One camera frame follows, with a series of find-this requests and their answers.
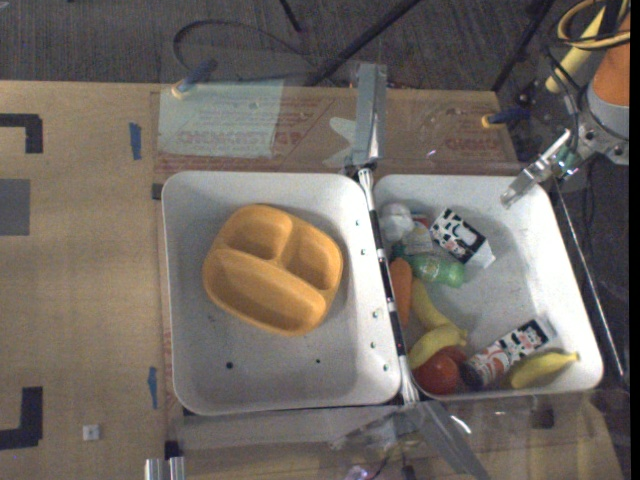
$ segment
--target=metal bracket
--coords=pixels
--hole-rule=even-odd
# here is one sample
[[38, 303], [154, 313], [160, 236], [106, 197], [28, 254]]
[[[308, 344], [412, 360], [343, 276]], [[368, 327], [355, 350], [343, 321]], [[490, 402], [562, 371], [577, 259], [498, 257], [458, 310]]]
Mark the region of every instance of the metal bracket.
[[370, 166], [383, 157], [386, 106], [386, 66], [361, 64], [358, 68], [355, 142], [345, 158], [347, 171]]
[[172, 457], [168, 461], [147, 459], [144, 480], [185, 480], [184, 457]]
[[578, 153], [583, 158], [600, 153], [614, 164], [629, 165], [629, 139], [605, 128], [590, 110], [580, 114], [580, 121]]
[[415, 425], [425, 441], [440, 452], [456, 473], [468, 473], [477, 480], [491, 480], [441, 402], [422, 402], [400, 414]]

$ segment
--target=tomato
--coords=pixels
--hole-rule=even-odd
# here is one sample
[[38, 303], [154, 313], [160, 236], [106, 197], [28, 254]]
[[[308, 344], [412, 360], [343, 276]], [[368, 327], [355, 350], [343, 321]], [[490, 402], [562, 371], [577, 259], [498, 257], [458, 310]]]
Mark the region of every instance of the tomato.
[[445, 347], [413, 370], [413, 377], [427, 393], [450, 395], [460, 383], [459, 364], [466, 359], [458, 347]]
[[438, 353], [448, 355], [458, 366], [467, 360], [467, 354], [465, 354], [460, 347], [456, 347], [455, 345], [441, 348]]

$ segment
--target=plastic banana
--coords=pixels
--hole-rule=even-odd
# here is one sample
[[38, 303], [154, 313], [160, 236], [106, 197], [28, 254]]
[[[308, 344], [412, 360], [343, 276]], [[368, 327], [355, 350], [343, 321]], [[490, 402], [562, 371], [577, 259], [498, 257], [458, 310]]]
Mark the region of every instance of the plastic banana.
[[579, 360], [577, 352], [549, 351], [522, 359], [516, 363], [507, 375], [507, 385], [513, 389], [523, 389], [544, 381], [545, 378], [559, 372], [569, 363]]
[[467, 344], [466, 337], [467, 331], [463, 331], [453, 324], [441, 325], [429, 331], [409, 350], [409, 368], [415, 370], [444, 347], [452, 345], [464, 347]]
[[411, 284], [411, 310], [427, 331], [432, 331], [441, 325], [456, 326], [438, 311], [438, 308], [431, 302], [424, 283], [417, 277], [413, 278]]

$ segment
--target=gray square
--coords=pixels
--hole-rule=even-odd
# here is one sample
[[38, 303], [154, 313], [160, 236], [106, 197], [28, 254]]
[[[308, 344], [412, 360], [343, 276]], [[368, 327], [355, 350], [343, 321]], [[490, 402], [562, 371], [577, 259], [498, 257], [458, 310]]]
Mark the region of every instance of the gray square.
[[0, 179], [0, 236], [29, 235], [30, 180]]

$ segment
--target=orange carrot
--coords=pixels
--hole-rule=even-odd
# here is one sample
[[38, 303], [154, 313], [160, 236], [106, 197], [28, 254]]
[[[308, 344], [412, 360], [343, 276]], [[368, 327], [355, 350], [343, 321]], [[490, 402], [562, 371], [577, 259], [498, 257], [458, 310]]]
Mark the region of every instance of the orange carrot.
[[411, 283], [413, 281], [411, 265], [402, 258], [396, 258], [389, 264], [389, 274], [391, 275], [391, 285], [396, 298], [400, 324], [402, 327], [406, 327], [409, 323], [411, 308]]

